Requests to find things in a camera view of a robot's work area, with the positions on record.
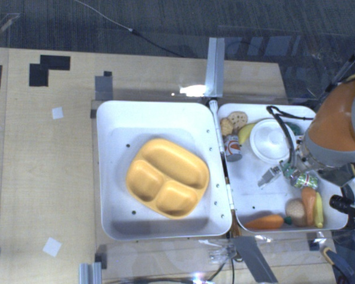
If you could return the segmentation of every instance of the green object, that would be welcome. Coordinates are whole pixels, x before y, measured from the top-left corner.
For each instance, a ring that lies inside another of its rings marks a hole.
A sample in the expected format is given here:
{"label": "green object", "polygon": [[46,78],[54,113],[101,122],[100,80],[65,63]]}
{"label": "green object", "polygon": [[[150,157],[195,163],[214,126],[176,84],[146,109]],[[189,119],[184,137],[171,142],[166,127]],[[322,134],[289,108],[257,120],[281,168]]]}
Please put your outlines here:
{"label": "green object", "polygon": [[286,223],[288,225],[292,225],[292,218],[291,217],[285,217],[284,218],[284,223]]}
{"label": "green object", "polygon": [[289,126],[295,135],[302,135],[300,126],[291,122],[285,122],[285,124]]}
{"label": "green object", "polygon": [[312,189],[318,188],[318,178],[308,173],[301,173],[296,182],[293,183],[293,186],[296,188],[310,187]]}
{"label": "green object", "polygon": [[281,166],[282,172],[284,174],[284,177],[286,177],[286,178],[291,177],[292,173],[295,171],[295,168],[291,167],[290,163],[285,163],[285,164],[280,163],[280,166]]}

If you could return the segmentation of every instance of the cookie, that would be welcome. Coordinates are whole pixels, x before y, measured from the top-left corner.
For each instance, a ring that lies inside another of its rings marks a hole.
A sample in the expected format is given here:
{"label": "cookie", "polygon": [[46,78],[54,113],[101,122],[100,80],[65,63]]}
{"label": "cookie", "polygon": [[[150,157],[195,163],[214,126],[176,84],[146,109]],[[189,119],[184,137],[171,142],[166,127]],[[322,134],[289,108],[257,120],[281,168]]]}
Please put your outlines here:
{"label": "cookie", "polygon": [[233,133],[233,124],[228,118],[223,118],[220,121],[222,135],[230,135]]}
{"label": "cookie", "polygon": [[234,111],[227,117],[235,130],[240,130],[247,124],[248,117],[243,111]]}

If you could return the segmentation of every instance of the gray carpet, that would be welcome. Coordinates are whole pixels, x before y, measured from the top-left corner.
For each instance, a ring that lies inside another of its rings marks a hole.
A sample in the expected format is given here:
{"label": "gray carpet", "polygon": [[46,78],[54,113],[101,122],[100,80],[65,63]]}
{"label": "gray carpet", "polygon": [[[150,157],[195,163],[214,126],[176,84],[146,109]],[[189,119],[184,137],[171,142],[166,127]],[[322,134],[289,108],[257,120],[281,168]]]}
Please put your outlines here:
{"label": "gray carpet", "polygon": [[[278,62],[287,93],[316,98],[355,49],[355,0],[79,0],[184,57]],[[0,0],[21,17],[0,46],[173,56],[73,0]]]}

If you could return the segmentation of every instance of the banana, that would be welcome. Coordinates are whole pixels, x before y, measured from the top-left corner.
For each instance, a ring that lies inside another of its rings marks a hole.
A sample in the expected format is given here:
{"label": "banana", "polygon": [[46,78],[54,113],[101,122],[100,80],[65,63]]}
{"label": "banana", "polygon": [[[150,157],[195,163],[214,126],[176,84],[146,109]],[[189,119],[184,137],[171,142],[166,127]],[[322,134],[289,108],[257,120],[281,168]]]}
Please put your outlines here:
{"label": "banana", "polygon": [[251,130],[255,125],[256,123],[250,123],[241,128],[241,130],[238,132],[238,142],[240,145],[242,145],[247,140],[251,134]]}
{"label": "banana", "polygon": [[322,198],[318,192],[315,193],[314,224],[318,228],[322,228],[324,226],[324,213],[323,213],[323,209],[322,209]]}

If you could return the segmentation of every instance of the potato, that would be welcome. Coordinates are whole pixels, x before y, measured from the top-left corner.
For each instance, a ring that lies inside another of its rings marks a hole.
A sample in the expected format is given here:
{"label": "potato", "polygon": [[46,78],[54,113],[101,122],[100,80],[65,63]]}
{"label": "potato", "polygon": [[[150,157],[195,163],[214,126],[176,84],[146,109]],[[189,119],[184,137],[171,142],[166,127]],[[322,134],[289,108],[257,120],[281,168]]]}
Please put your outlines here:
{"label": "potato", "polygon": [[291,217],[292,223],[296,226],[306,226],[305,208],[300,199],[293,199],[289,201],[285,208],[287,217]]}
{"label": "potato", "polygon": [[254,128],[256,123],[250,123],[246,124],[244,127],[241,128],[241,130],[238,132],[238,142],[239,144],[243,144],[247,138],[251,134],[251,130]]}

